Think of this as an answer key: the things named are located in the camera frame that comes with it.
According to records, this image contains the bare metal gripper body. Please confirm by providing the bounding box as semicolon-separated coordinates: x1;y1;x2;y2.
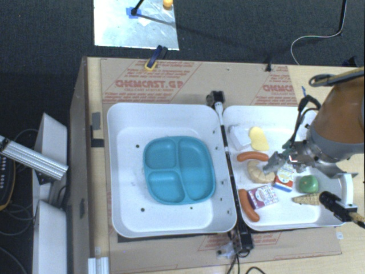
284;140;358;180

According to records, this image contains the green toy pepper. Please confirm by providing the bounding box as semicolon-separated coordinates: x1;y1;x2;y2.
298;175;319;194

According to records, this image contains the white red blue carton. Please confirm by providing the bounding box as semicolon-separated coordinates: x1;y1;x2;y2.
273;164;296;193

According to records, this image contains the beige toy croissant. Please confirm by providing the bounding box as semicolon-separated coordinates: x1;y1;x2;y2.
246;160;276;184

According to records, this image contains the orange toy sausage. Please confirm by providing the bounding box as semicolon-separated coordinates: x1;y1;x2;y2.
238;188;261;223
236;151;270;163

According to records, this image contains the beige toy ice cream cone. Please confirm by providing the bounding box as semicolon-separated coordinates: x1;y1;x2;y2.
291;193;322;206

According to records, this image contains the pink carton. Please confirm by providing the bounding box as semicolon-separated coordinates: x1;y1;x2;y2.
246;185;280;210

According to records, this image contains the white packet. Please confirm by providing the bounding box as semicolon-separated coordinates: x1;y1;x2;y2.
229;124;252;151

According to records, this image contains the thin black and white rod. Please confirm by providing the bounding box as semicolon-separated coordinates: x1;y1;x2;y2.
216;101;244;231

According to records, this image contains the white plastic tray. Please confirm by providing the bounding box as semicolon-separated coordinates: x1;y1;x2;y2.
222;105;347;232
107;102;238;239

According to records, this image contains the blue divided plate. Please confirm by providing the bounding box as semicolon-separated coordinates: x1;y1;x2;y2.
143;136;217;206

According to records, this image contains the brown cardboard board red print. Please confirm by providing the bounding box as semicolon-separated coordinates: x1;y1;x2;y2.
100;58;343;271

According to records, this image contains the black cylinder on white bracket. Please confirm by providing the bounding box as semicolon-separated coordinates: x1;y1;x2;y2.
318;172;359;223

